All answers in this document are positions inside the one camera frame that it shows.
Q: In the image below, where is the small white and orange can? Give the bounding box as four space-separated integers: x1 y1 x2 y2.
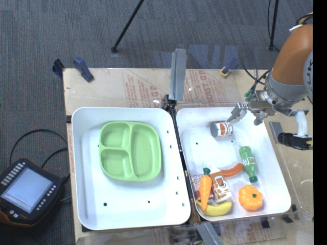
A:
209 121 234 138

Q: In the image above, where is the yellow banana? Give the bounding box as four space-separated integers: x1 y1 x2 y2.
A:
195 199 233 217

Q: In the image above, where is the green divided plate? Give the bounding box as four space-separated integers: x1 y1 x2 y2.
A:
98 120 163 182

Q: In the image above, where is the orange toy sausage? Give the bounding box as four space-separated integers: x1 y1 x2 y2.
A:
220 162 244 178

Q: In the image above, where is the black tripod leg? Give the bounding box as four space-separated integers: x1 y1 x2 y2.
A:
110 0 152 54
268 0 282 52

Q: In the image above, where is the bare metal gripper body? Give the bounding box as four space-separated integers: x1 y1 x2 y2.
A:
246 89 279 119

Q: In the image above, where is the white plastic tray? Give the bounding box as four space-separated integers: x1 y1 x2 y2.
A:
175 106 292 223
71 106 192 231

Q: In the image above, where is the red and white packet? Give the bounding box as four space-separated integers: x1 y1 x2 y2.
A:
190 174 215 202

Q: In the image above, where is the black cylinder on white bracket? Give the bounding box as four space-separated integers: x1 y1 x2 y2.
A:
277 109 314 151

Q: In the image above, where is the white and orange toy carton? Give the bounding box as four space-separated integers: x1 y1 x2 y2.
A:
207 165 233 204

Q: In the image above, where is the orange toy carrot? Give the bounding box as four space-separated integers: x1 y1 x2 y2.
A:
199 167 213 212

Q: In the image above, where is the green toy bottle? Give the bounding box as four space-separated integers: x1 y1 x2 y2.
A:
239 145 259 183

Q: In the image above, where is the brown cardboard board red print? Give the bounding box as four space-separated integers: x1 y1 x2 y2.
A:
62 67 314 245

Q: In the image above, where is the orange toy pumpkin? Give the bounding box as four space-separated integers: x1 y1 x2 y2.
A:
238 184 264 211

